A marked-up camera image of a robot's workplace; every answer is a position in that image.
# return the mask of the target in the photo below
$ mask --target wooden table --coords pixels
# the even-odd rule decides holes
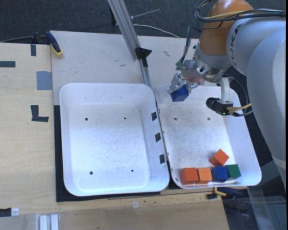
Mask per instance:
[[[176,42],[181,52],[172,49],[173,54],[180,55],[185,39]],[[15,67],[0,66],[0,208],[18,208],[20,214],[0,218],[2,229],[24,220],[34,224],[36,216],[50,213],[59,214],[62,229],[117,229],[128,222],[139,227],[133,229],[177,229],[181,224],[184,229],[195,225],[228,229],[221,198],[206,198],[210,189],[165,189],[159,195],[56,202],[54,95],[53,90],[38,90],[36,77],[37,72],[52,73],[53,53],[49,45],[35,47],[36,56],[30,44],[0,43],[0,62],[15,62]],[[161,51],[165,58],[171,53],[170,48]],[[38,105],[39,116],[49,117],[47,122],[32,121],[32,105]]]

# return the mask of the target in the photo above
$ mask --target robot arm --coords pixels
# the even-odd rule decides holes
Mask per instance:
[[[201,17],[200,8],[212,1],[216,2],[208,17]],[[173,95],[184,86],[191,93],[204,81],[224,87],[224,73],[230,66],[245,75],[254,116],[286,189],[286,11],[255,10],[244,0],[203,0],[194,15],[205,22],[201,36],[192,60],[184,59],[190,44],[187,38],[176,63],[180,74],[175,74],[168,92]],[[208,99],[206,104],[224,115],[217,109],[232,108],[226,102]]]

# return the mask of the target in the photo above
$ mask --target blue square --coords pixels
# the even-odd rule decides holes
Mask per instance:
[[[176,90],[171,94],[172,101],[174,102],[182,102],[188,96],[189,96],[189,93],[187,91],[187,87],[185,84],[179,90]]]
[[[212,181],[213,182],[224,182],[229,179],[228,169],[226,166],[215,166],[212,169]]]

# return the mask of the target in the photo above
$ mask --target white cable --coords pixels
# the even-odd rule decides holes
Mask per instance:
[[[150,26],[150,25],[139,25],[139,24],[133,24],[133,25],[134,25],[134,26],[144,26],[144,27],[149,27],[149,28],[157,29],[157,30],[162,31],[162,32],[164,32],[164,33],[168,33],[168,34],[170,34],[170,35],[172,35],[172,36],[174,36],[174,37],[176,37],[176,38],[179,38],[177,35],[175,35],[175,34],[173,34],[173,33],[164,31],[164,30],[162,30],[162,29],[160,29],[160,28],[153,27],[153,26]]]

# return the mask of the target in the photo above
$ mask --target blue and yellow clamp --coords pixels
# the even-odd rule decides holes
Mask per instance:
[[[60,48],[57,40],[54,38],[54,36],[52,35],[51,32],[46,32],[46,38],[48,39],[48,41],[51,44],[51,49],[52,51],[57,55],[61,55],[63,54],[63,50]]]

